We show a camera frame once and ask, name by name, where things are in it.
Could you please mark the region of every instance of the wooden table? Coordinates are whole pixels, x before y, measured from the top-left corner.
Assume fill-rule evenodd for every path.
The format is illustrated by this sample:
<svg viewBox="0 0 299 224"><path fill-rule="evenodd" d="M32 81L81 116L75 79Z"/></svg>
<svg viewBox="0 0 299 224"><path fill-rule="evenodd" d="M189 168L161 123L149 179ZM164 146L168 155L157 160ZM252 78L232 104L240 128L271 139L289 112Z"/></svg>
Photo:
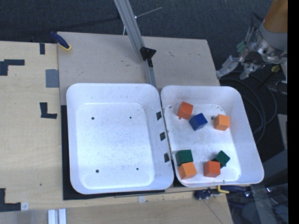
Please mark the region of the wooden table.
<svg viewBox="0 0 299 224"><path fill-rule="evenodd" d="M147 41L154 43L155 39L145 38ZM203 64L207 66L209 62L213 71L208 44L204 40L199 40L199 43L204 46L205 54L208 51ZM109 223L111 212L117 211L119 215L113 215L114 220L124 216L123 220L127 220L124 223L162 223L159 220L181 223L176 216L186 214L190 223L200 216L207 223L232 223L225 195L207 200L213 201L213 210L204 201L195 200L190 192L192 189L187 188L169 188L162 194L146 195L146 203L138 203L138 196L63 201L60 91L59 88L47 88L45 80L46 70L58 69L59 52L56 44L45 44L45 55L41 55L38 43L0 42L0 61L25 60L24 66L9 65L8 75L0 76L0 188L6 188L6 203L28 203L29 210L40 211L68 208L68 220L82 222L102 216L106 221L103 223ZM158 78L157 84L165 85L164 80ZM210 82L210 85L219 85L215 73L212 73ZM56 119L41 118L41 102L48 103L48 113L57 113ZM138 221L134 215L130 219L128 211L136 209L144 222ZM100 211L92 217L93 210ZM9 220L12 213L0 215Z"/></svg>

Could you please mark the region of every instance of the blue and yellow tool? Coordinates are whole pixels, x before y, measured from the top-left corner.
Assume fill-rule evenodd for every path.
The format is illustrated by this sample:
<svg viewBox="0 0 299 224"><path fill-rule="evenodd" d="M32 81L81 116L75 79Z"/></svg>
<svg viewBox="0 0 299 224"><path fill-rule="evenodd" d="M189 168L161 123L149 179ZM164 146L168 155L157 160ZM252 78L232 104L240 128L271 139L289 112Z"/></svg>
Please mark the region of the blue and yellow tool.
<svg viewBox="0 0 299 224"><path fill-rule="evenodd" d="M65 39L63 39L60 35L58 35L55 32L50 33L50 37L55 40L56 42L59 43L59 47L61 47L63 50L70 51L71 50L71 45L68 44Z"/></svg>

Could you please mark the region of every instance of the green cube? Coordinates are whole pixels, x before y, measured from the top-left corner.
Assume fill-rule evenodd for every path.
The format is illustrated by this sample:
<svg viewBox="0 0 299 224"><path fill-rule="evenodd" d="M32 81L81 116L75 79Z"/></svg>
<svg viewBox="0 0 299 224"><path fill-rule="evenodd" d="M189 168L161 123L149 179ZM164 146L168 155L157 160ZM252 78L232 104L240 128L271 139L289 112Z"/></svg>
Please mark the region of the green cube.
<svg viewBox="0 0 299 224"><path fill-rule="evenodd" d="M182 163L193 162L193 157L190 149L180 150L176 153L177 164L180 166Z"/></svg>
<svg viewBox="0 0 299 224"><path fill-rule="evenodd" d="M228 157L227 154L221 150L212 161L219 162L220 168L223 168L224 166L226 166L229 160L230 157Z"/></svg>

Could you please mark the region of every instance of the black clamp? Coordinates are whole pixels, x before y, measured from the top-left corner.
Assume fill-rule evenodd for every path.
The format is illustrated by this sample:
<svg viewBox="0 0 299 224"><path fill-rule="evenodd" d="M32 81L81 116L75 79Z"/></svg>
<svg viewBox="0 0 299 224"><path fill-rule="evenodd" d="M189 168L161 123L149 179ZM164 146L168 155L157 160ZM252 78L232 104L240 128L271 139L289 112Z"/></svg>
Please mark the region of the black clamp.
<svg viewBox="0 0 299 224"><path fill-rule="evenodd" d="M140 53L142 56L142 59L145 61L148 61L148 65L149 67L153 67L153 62L151 60L151 58L154 56L154 54L156 53L157 50L154 49L150 49L150 48L146 48L146 47L141 47L140 49Z"/></svg>

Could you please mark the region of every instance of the orange cube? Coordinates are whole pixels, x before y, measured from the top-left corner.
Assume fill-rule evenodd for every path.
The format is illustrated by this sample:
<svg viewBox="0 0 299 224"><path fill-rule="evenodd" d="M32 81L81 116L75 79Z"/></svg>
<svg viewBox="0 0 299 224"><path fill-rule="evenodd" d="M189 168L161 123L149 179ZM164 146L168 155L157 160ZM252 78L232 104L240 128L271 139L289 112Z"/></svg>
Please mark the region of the orange cube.
<svg viewBox="0 0 299 224"><path fill-rule="evenodd" d="M208 161L204 164L205 177L217 177L220 174L220 163L216 161Z"/></svg>
<svg viewBox="0 0 299 224"><path fill-rule="evenodd" d="M193 105L183 101L178 108L177 116L183 119L189 119L193 110Z"/></svg>
<svg viewBox="0 0 299 224"><path fill-rule="evenodd" d="M178 173L183 180L194 177L197 171L193 162L186 162L178 167Z"/></svg>
<svg viewBox="0 0 299 224"><path fill-rule="evenodd" d="M218 114L214 119L214 128L225 131L230 125L229 116Z"/></svg>

